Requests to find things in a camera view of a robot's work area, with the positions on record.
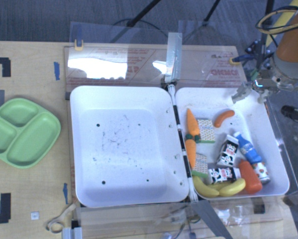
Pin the green divided plate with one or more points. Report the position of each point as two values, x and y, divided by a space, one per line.
27 138

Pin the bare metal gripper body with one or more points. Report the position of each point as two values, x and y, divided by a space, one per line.
268 84

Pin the yellow banana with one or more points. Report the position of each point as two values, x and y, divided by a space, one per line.
233 187
204 189

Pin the black cylinder on white bracket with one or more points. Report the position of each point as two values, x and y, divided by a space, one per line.
291 112

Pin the cow print milk carton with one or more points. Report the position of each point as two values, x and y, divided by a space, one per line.
222 175
228 152

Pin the brown cardboard board red print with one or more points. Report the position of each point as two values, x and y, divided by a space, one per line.
208 71

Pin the orange patterned juice carton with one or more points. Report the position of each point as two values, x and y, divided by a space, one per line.
200 164
206 131

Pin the thin black and white rod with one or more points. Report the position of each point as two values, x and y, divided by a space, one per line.
180 131

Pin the white plastic tray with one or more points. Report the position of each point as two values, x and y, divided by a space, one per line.
260 123
129 146

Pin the orange carrot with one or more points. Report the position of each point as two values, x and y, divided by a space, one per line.
192 123
191 152

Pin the blue bottle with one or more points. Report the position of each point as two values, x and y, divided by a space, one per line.
249 149

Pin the orange sausage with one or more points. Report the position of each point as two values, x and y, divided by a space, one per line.
223 118

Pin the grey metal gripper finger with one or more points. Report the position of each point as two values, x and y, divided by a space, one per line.
262 97
241 92

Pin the white can red print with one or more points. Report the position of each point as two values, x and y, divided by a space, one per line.
263 172

